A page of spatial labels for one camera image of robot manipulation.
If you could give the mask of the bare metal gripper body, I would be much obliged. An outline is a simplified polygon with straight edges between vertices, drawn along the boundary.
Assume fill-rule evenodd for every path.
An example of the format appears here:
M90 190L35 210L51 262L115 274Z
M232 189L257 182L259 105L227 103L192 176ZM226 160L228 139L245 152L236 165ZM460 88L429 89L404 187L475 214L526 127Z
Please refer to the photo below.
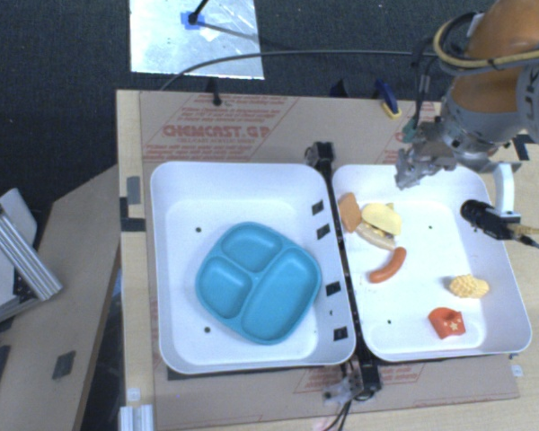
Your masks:
M457 160L453 150L444 142L438 124L422 122L413 137L409 150L413 164L434 165L434 173L452 171Z

